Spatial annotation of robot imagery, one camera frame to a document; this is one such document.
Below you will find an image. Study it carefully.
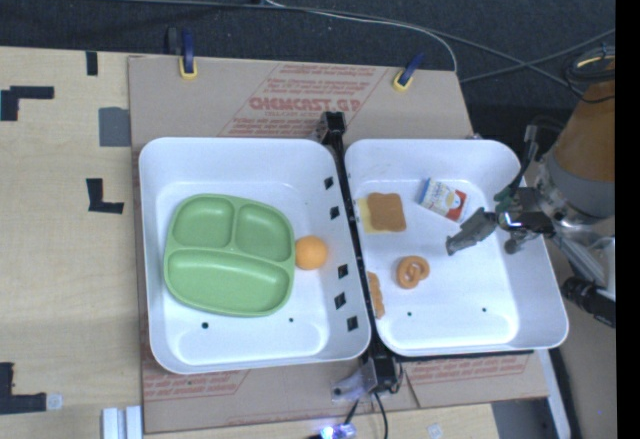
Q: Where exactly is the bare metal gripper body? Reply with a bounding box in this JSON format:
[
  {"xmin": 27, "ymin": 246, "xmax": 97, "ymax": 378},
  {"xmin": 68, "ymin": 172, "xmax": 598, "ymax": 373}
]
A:
[{"xmin": 496, "ymin": 186, "xmax": 602, "ymax": 239}]

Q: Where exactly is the white blue red packet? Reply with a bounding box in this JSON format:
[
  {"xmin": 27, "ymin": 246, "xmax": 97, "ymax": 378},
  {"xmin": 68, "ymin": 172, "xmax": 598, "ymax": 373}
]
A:
[{"xmin": 415, "ymin": 177, "xmax": 470, "ymax": 223}]

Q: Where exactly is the orange pretzel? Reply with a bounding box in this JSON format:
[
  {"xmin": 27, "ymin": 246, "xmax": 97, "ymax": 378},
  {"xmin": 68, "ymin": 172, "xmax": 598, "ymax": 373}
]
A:
[{"xmin": 396, "ymin": 254, "xmax": 432, "ymax": 291}]

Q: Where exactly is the white plastic tray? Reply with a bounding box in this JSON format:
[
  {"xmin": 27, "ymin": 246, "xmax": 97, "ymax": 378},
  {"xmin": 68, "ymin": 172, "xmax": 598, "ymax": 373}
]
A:
[
  {"xmin": 344, "ymin": 137, "xmax": 570, "ymax": 358},
  {"xmin": 137, "ymin": 136, "xmax": 374, "ymax": 375}
]

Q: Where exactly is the brown toast slice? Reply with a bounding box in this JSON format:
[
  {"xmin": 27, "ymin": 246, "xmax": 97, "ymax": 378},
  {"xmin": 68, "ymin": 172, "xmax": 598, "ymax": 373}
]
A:
[{"xmin": 366, "ymin": 191, "xmax": 408, "ymax": 234}]

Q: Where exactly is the yellow cheese slice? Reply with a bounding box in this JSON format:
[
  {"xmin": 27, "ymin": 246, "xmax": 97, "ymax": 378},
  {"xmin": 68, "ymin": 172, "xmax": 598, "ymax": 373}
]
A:
[{"xmin": 355, "ymin": 196, "xmax": 389, "ymax": 235}]

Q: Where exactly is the orange ridged biscuit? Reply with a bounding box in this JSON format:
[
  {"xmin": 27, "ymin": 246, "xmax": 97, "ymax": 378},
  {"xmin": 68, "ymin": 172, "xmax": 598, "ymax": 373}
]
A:
[{"xmin": 365, "ymin": 270, "xmax": 387, "ymax": 320}]

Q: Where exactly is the thin black rod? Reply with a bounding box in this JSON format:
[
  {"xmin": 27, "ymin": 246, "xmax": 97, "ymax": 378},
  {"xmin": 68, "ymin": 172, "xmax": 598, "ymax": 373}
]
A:
[{"xmin": 327, "ymin": 134, "xmax": 384, "ymax": 361}]

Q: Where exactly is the orange ball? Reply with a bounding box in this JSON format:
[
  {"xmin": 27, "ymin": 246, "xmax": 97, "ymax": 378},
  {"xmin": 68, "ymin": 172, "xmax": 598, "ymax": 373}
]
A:
[{"xmin": 294, "ymin": 234, "xmax": 330, "ymax": 272}]

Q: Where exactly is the brown cardboard board red print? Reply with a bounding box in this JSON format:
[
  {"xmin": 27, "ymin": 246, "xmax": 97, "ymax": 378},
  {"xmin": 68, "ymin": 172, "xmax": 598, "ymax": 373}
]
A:
[{"xmin": 126, "ymin": 55, "xmax": 551, "ymax": 435}]

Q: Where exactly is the green divided plate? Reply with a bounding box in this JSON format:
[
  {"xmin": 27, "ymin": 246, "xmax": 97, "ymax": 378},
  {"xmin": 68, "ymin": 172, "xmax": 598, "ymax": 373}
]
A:
[{"xmin": 162, "ymin": 192, "xmax": 297, "ymax": 319}]

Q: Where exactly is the black cylinder on white bracket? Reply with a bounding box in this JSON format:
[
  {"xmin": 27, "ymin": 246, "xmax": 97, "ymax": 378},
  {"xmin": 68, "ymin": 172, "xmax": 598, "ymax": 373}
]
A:
[{"xmin": 560, "ymin": 235, "xmax": 616, "ymax": 329}]

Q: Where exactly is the black block with thin wires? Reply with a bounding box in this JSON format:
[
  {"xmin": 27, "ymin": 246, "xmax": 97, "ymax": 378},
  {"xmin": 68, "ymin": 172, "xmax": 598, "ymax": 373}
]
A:
[
  {"xmin": 368, "ymin": 352, "xmax": 402, "ymax": 394},
  {"xmin": 313, "ymin": 110, "xmax": 348, "ymax": 146}
]

